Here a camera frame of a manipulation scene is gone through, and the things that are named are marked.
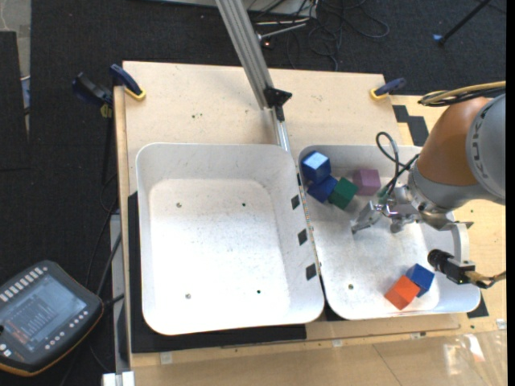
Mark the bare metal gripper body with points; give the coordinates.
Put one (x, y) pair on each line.
(406, 203)

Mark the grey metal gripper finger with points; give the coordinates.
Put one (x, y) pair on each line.
(366, 217)
(397, 224)

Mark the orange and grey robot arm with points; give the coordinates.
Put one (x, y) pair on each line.
(454, 151)

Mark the green cube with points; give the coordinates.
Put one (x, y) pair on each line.
(344, 193)

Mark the purple cube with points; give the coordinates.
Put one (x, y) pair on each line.
(367, 181)

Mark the white plastic tray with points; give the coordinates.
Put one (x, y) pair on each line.
(362, 264)
(217, 239)

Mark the blue cube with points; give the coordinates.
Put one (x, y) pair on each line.
(421, 276)
(316, 165)
(322, 191)

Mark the orange cube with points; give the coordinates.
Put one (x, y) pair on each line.
(401, 292)

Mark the pale wood board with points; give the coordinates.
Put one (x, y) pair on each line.
(201, 103)

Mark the black cylinder on white bracket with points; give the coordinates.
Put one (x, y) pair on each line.
(452, 265)

